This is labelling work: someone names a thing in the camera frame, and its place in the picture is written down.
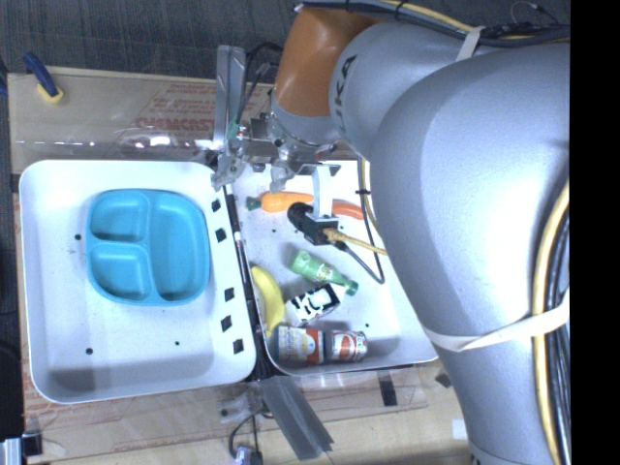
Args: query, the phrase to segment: white zip tie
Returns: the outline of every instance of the white zip tie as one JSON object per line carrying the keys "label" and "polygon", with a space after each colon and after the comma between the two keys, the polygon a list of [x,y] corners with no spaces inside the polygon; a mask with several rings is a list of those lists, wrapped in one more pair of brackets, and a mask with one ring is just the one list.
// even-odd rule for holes
{"label": "white zip tie", "polygon": [[478,41],[481,39],[482,29],[484,29],[484,26],[478,26],[467,33],[463,46],[459,50],[458,55],[456,55],[454,62],[460,62],[461,60],[472,58],[474,52],[476,51],[476,47],[478,46]]}
{"label": "white zip tie", "polygon": [[547,334],[569,321],[571,316],[570,287],[562,296],[562,302],[540,315],[526,317],[514,324],[506,325],[483,336],[448,336],[422,327],[431,343],[450,352],[461,353],[476,348],[485,348],[523,337]]}

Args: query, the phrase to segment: yellow banana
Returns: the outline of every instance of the yellow banana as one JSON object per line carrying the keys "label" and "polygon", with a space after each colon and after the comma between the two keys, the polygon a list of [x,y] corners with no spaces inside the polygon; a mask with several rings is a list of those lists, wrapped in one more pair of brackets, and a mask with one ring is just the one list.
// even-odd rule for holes
{"label": "yellow banana", "polygon": [[270,336],[273,328],[280,324],[284,318],[282,291],[273,276],[264,268],[253,265],[250,268],[250,272],[252,273],[254,285],[259,290],[259,294],[264,302],[263,322],[267,324],[265,333],[267,336]]}

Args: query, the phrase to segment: red and white can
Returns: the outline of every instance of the red and white can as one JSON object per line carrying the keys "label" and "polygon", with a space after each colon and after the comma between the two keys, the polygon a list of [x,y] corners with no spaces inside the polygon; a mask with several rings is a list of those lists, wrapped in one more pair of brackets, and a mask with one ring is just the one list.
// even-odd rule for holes
{"label": "red and white can", "polygon": [[359,330],[334,330],[326,337],[326,354],[332,361],[360,361],[368,353],[366,336]]}

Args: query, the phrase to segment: blue bowl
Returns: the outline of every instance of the blue bowl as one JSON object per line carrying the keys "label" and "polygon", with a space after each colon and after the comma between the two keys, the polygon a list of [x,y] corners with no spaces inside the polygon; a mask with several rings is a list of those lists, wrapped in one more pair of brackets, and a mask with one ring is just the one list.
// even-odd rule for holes
{"label": "blue bowl", "polygon": [[187,303],[209,280],[204,215],[168,191],[106,191],[88,211],[86,261],[93,287],[106,298],[136,305]]}

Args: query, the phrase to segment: dark floor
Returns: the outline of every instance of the dark floor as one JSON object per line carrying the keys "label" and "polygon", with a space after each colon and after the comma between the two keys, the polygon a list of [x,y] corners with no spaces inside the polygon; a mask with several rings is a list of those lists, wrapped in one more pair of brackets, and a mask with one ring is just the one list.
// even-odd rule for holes
{"label": "dark floor", "polygon": [[[410,0],[469,24],[512,21],[523,0]],[[571,0],[525,0],[562,23]],[[538,22],[525,6],[520,20]],[[293,0],[0,0],[0,55],[10,71],[25,72],[21,55],[88,69],[213,78],[215,51],[284,44]],[[21,433],[21,390],[15,357],[16,246],[11,199],[8,112],[0,97],[0,441]]]}

